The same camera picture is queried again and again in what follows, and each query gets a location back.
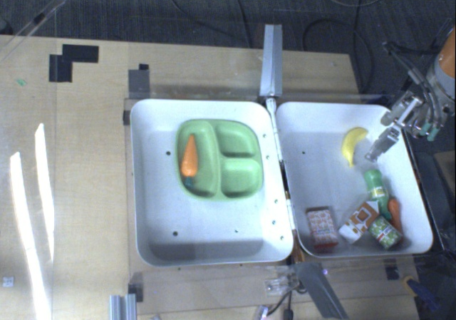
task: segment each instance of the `wooden table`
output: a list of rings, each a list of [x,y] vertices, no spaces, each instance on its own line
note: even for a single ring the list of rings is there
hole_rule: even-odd
[[[73,63],[72,83],[49,83],[49,54],[61,54],[64,43],[99,46],[99,61]],[[0,138],[6,141],[0,149],[0,183],[5,192],[0,198],[0,270],[4,277],[15,277],[13,288],[0,290],[5,318],[32,319],[34,311],[24,250],[12,219],[9,157],[16,151],[21,152],[38,254],[46,258],[33,142],[40,123],[46,131],[55,203],[54,260],[48,258],[42,264],[45,284],[51,289],[53,319],[107,319],[109,296],[125,295],[133,267],[142,268],[152,281],[162,276],[163,286],[169,286],[168,292],[163,289],[158,297],[145,297],[138,304],[142,314],[138,318],[143,320],[154,314],[148,312],[148,299],[152,304],[160,301],[162,320],[250,319],[253,305],[278,300],[265,297],[264,287],[245,288],[265,280],[260,269],[249,271],[249,265],[242,269],[251,276],[244,290],[228,286],[229,278],[217,281],[220,299],[244,291],[239,306],[217,309],[225,304],[205,301],[198,292],[205,286],[201,281],[189,279],[182,284],[181,294],[170,292],[174,287],[163,272],[132,259],[135,248],[129,241],[132,222],[128,219],[123,125],[128,70],[148,64],[152,86],[159,91],[172,86],[176,96],[185,91],[253,91],[259,86],[261,56],[261,50],[33,37],[0,64],[0,103],[6,111],[0,117]],[[285,91],[358,92],[346,55],[286,51],[283,60]],[[351,319],[418,319],[413,298],[400,281],[388,281],[377,264],[360,262],[356,272],[344,265],[328,263],[329,279]],[[399,259],[398,268],[402,277],[416,277],[411,258]],[[320,319],[308,295],[295,296],[294,301],[295,319]],[[380,305],[381,314],[372,311]],[[274,316],[280,319],[280,311]]]

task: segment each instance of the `green plate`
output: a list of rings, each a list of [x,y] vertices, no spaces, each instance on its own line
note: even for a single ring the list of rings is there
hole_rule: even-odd
[[[180,162],[189,136],[195,136],[198,173],[189,187]],[[177,131],[177,174],[182,189],[194,197],[232,200],[255,194],[263,185],[258,139],[248,126],[228,120],[189,120]]]

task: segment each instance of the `orange carrot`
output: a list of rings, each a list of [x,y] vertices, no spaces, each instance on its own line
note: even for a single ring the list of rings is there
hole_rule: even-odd
[[[197,145],[193,134],[188,137],[182,162],[180,163],[180,172],[184,177],[194,177],[198,173]]]
[[[391,213],[391,224],[394,228],[402,234],[402,224],[400,223],[400,209],[399,201],[395,198],[390,198],[388,201],[388,211]]]

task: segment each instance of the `orange item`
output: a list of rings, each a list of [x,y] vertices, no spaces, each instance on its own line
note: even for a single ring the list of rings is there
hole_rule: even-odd
[[[188,137],[182,162],[180,163],[180,172],[184,177],[194,177],[198,173],[197,144],[193,134]]]
[[[402,224],[400,223],[399,202],[395,198],[390,198],[388,201],[388,211],[391,213],[390,223],[394,228],[402,234]]]
[[[438,56],[439,64],[444,73],[455,79],[455,27],[451,30],[445,45]]]

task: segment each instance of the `green bottle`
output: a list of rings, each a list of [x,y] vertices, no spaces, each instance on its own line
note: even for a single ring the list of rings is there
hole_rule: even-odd
[[[391,220],[391,213],[388,211],[388,191],[382,181],[382,174],[378,169],[371,169],[364,173],[364,180],[368,185],[370,199],[378,202],[380,213],[388,221]]]

